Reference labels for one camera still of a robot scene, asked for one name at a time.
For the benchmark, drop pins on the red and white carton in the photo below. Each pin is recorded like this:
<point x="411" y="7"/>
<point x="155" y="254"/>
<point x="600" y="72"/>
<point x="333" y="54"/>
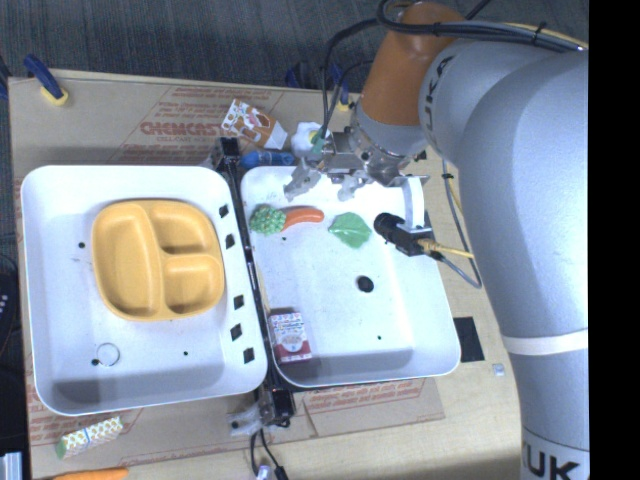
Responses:
<point x="290" y="338"/>

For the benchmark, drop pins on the orange and white carton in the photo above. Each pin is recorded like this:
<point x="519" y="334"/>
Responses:
<point x="255" y="124"/>

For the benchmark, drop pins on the green lettuce leaf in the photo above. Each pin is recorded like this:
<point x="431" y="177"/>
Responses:
<point x="351" y="230"/>

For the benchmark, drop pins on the blue bottle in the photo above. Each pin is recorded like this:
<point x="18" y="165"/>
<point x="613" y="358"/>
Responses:
<point x="267" y="158"/>

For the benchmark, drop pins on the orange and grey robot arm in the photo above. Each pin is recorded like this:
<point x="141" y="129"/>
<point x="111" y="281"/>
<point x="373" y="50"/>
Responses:
<point x="520" y="178"/>

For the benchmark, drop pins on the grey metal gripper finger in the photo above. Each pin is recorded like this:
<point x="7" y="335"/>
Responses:
<point x="352" y="185"/>
<point x="301" y="179"/>

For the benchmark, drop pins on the green and orange patterned carton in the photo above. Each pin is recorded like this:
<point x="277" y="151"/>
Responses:
<point x="90" y="436"/>

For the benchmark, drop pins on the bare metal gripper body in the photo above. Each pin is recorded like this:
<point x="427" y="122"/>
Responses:
<point x="350" y="157"/>

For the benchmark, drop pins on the orange divided plate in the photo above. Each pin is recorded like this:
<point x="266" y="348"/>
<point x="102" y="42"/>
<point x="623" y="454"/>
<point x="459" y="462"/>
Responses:
<point x="125" y="258"/>

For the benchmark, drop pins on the small dark oval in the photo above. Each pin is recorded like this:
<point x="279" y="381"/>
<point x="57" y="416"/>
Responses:
<point x="365" y="284"/>

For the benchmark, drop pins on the brown cardboard board red print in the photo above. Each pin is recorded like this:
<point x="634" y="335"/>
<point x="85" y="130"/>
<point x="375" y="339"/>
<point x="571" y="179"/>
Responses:
<point x="125" y="118"/>

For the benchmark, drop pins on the black cylinder on white bracket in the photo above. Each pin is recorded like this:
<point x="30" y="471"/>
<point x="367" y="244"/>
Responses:
<point x="395" y="230"/>

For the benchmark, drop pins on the green grapes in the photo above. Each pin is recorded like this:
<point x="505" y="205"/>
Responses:
<point x="266" y="220"/>

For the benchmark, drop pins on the orange carrot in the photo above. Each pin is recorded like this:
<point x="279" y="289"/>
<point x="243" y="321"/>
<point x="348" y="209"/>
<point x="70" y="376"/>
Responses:
<point x="305" y="216"/>
<point x="92" y="474"/>

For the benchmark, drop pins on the white and yellow toy food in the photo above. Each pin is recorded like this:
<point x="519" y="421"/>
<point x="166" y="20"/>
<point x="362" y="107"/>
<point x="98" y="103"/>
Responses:
<point x="302" y="138"/>

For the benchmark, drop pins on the white plastic tray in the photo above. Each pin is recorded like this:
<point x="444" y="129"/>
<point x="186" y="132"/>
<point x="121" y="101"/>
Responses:
<point x="350" y="328"/>
<point x="150" y="363"/>

